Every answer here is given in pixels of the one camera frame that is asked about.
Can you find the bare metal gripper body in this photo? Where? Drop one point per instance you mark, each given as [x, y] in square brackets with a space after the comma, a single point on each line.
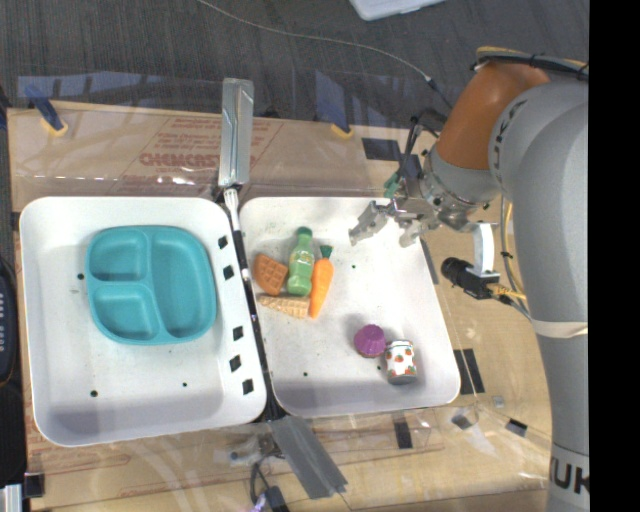
[434, 204]

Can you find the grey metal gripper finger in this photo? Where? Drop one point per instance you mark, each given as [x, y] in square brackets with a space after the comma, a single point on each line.
[367, 222]
[411, 233]

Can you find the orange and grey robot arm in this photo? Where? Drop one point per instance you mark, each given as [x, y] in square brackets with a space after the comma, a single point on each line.
[550, 210]

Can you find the orange carrot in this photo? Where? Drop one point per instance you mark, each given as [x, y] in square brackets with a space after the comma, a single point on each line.
[320, 285]

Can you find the green plastic bottle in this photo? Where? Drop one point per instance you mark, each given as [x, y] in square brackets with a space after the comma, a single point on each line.
[301, 265]

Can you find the brown cardboard board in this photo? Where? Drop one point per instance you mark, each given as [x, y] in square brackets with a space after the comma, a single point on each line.
[300, 150]

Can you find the brown waffle biscuit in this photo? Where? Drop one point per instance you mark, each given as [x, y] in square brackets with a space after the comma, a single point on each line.
[270, 274]

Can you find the beige wafer biscuit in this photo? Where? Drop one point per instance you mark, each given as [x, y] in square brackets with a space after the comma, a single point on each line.
[287, 304]

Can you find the small strawberry print can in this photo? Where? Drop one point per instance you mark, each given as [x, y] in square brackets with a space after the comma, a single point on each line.
[401, 361]

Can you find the white plastic tray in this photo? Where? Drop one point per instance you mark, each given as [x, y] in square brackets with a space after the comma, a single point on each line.
[360, 380]
[135, 390]

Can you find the blue divided plate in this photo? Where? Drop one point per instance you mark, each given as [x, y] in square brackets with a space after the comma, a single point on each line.
[150, 285]

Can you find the black cylinder on white bracket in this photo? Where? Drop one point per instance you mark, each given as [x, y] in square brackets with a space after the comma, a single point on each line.
[475, 265]

